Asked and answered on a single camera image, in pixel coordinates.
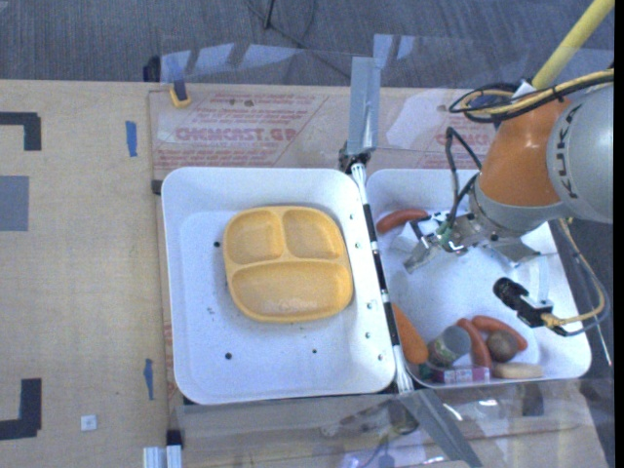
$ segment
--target brown round object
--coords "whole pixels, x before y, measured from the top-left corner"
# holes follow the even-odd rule
[[[486,339],[486,345],[492,359],[498,363],[511,361],[518,353],[518,340],[507,331],[491,332]]]

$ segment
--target yellow tube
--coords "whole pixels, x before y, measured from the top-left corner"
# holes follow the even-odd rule
[[[531,85],[539,90],[549,87],[572,56],[587,41],[615,5],[615,0],[594,0],[569,31],[559,47],[537,72]]]

